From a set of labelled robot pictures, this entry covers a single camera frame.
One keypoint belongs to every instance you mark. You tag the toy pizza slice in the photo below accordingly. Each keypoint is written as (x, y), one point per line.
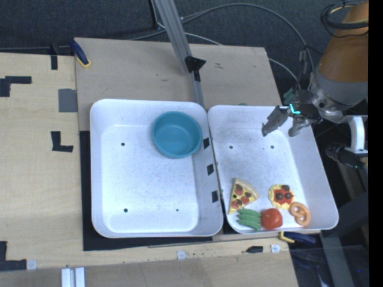
(239, 194)

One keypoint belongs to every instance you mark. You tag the blue bowl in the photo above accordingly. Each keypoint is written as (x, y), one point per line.
(176, 134)

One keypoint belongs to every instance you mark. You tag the green pea pods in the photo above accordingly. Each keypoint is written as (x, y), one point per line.
(248, 218)

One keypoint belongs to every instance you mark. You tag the yellow round toy pizza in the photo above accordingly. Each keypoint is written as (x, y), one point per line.
(281, 196)

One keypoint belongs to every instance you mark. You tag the brown flat board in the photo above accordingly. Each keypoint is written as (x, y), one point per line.
(134, 70)

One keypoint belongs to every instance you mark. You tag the white plastic tray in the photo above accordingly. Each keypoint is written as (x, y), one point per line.
(260, 160)
(143, 175)

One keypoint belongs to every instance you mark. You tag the red tomato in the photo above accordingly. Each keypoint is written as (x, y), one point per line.
(271, 219)

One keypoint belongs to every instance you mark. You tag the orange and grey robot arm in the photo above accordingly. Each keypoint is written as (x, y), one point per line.
(344, 55)

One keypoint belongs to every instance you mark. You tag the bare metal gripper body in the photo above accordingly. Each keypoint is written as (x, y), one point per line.
(308, 108)

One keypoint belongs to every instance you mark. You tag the black cylinder on white bracket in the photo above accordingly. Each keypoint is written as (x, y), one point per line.
(357, 136)

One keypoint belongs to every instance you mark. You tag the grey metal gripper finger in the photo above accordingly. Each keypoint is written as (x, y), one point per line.
(275, 120)
(297, 125)

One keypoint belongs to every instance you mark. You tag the brown pretzel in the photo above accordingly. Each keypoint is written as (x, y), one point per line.
(303, 218)

